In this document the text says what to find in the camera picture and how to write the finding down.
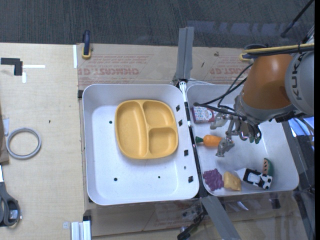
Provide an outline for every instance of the yellow cable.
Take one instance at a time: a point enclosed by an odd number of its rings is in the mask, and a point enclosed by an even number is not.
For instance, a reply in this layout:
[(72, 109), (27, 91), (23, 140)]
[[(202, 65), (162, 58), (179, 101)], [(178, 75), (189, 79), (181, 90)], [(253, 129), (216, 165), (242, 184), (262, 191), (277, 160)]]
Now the yellow cable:
[(315, 43), (303, 43), (296, 45), (287, 45), (287, 46), (278, 46), (278, 47), (267, 47), (267, 48), (258, 48), (258, 49), (247, 49), (244, 50), (244, 53), (259, 53), (259, 52), (272, 52), (272, 51), (281, 51), (281, 50), (290, 50), (290, 49), (298, 49), (300, 48), (306, 48), (306, 47), (314, 47)]

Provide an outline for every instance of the dark background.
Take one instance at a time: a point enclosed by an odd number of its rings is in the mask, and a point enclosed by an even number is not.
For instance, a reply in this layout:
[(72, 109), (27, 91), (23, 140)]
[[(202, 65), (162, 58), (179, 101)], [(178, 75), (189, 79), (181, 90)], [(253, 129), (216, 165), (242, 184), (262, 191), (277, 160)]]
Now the dark background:
[(296, 44), (315, 21), (315, 2), (286, 38), (280, 33), (310, 0), (0, 0), (0, 42), (82, 42), (177, 46), (195, 27), (194, 46)]

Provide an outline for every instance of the yellow sponge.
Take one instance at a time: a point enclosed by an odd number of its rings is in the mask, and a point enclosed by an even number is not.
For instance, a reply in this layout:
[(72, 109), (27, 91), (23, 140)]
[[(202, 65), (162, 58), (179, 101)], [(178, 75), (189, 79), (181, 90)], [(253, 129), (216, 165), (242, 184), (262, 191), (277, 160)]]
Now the yellow sponge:
[(241, 191), (241, 180), (228, 171), (223, 174), (223, 184), (225, 188)]

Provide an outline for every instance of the gray ring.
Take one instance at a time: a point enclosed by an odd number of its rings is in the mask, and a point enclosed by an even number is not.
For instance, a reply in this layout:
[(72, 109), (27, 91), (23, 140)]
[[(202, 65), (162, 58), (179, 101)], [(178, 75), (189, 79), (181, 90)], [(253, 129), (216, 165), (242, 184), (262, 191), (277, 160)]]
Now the gray ring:
[[(19, 133), (25, 133), (25, 132), (31, 133), (37, 138), (38, 146), (30, 154), (26, 154), (26, 155), (16, 154), (10, 148), (10, 141), (15, 135), (17, 135)], [(40, 138), (39, 133), (37, 133), (34, 129), (28, 128), (28, 127), (22, 127), (22, 128), (17, 128), (15, 130), (13, 130), (12, 132), (10, 132), (10, 134), (8, 135), (8, 138), (6, 139), (6, 148), (8, 149), (9, 154), (15, 159), (20, 159), (20, 160), (29, 159), (29, 158), (35, 156), (39, 152), (40, 147), (41, 147), (41, 138)]]

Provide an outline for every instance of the white tray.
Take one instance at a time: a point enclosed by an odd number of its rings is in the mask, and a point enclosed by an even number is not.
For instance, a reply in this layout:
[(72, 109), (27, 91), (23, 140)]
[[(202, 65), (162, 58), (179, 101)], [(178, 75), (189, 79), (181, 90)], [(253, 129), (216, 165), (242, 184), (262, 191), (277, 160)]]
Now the white tray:
[[(178, 129), (178, 147), (173, 154), (140, 160), (121, 153), (115, 111), (121, 102), (135, 99), (158, 100), (172, 109)], [(178, 88), (169, 84), (93, 84), (84, 90), (82, 102), (87, 192), (94, 203), (105, 206), (186, 200), (198, 193), (195, 156)]]
[[(193, 103), (205, 103), (224, 94), (229, 85), (192, 85), (187, 89), (187, 99), (189, 107)], [(227, 95), (222, 105), (233, 107), (236, 95), (239, 94), (242, 87)], [(229, 122), (223, 127), (215, 130), (210, 129), (210, 123), (194, 123), (193, 135), (203, 137), (206, 134), (225, 137)], [(231, 190), (222, 187), (215, 191), (211, 191), (209, 186), (204, 183), (206, 190), (212, 195), (236, 196), (253, 193), (280, 192), (291, 191), (299, 184), (299, 175), (295, 166), (290, 147), (287, 142), (286, 135), (281, 123), (267, 121), (259, 126), (262, 139), (259, 144), (250, 143), (249, 140), (243, 141), (239, 136), (232, 136), (235, 146), (228, 152), (224, 153), (224, 157), (217, 157), (218, 148), (208, 148), (203, 144), (197, 145), (197, 152), (202, 174), (205, 171), (217, 169), (220, 174), (224, 175), (225, 171), (234, 171), (241, 168), (249, 168), (262, 173), (264, 158), (269, 159), (274, 167), (273, 180), (268, 190), (251, 185), (246, 182), (241, 183), (241, 191)]]

